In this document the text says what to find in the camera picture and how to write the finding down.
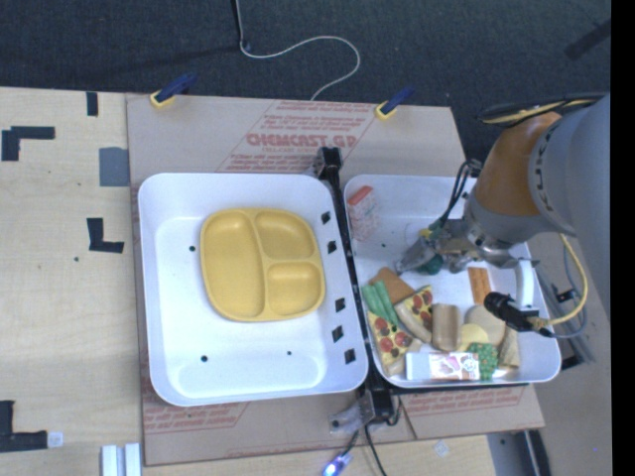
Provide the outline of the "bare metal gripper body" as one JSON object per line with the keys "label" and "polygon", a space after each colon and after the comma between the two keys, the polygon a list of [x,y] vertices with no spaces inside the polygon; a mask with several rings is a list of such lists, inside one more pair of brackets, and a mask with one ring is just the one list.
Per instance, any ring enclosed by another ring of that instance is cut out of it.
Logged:
{"label": "bare metal gripper body", "polygon": [[513,269],[521,261],[528,261],[535,268],[540,261],[532,258],[514,257],[510,249],[513,244],[487,236],[478,224],[464,218],[433,222],[420,232],[438,255],[461,255],[466,257],[466,267],[472,262],[485,262],[499,269]]}

